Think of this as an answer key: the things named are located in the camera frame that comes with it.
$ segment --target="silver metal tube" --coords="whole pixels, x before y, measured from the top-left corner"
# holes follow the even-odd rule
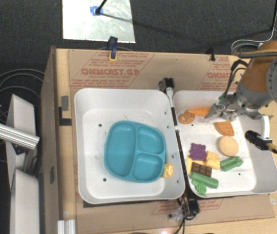
[[[0,124],[0,139],[10,141],[20,147],[34,150],[40,140],[39,137]]]

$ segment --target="black carpet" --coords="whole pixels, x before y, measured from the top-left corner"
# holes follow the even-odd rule
[[[275,0],[130,2],[136,43],[120,46],[185,53],[205,53],[213,47],[216,54],[230,54],[237,39],[268,39],[275,6]],[[273,39],[277,40],[277,23]],[[51,45],[98,49],[106,43],[62,39],[62,0],[0,0],[0,74],[19,68],[44,71]],[[10,82],[40,91],[33,79]],[[36,103],[33,95],[14,92]],[[2,95],[3,109],[7,110],[9,97]],[[5,159],[3,146],[0,158]],[[0,162],[0,234],[9,233],[9,200],[6,164]]]

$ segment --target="black rod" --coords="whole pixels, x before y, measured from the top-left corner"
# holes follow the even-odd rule
[[[276,24],[276,17],[277,17],[277,0],[276,0],[276,2],[275,2],[275,11],[274,11],[274,18],[273,18],[273,24],[272,24],[272,26],[271,26],[271,30],[273,30],[274,27],[275,27],[275,24]]]
[[[97,14],[97,15],[100,14],[100,10],[103,8],[103,6],[105,5],[106,2],[107,2],[107,0],[103,0],[101,5],[97,9],[95,9],[95,14]]]

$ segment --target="purple toy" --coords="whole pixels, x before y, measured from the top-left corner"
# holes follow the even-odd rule
[[[205,145],[191,143],[189,157],[192,160],[205,161],[205,158],[206,158]]]

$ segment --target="blue divided plate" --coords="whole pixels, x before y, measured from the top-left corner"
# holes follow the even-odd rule
[[[105,167],[114,176],[136,182],[153,182],[163,171],[166,143],[161,132],[133,121],[119,121],[109,130]]]

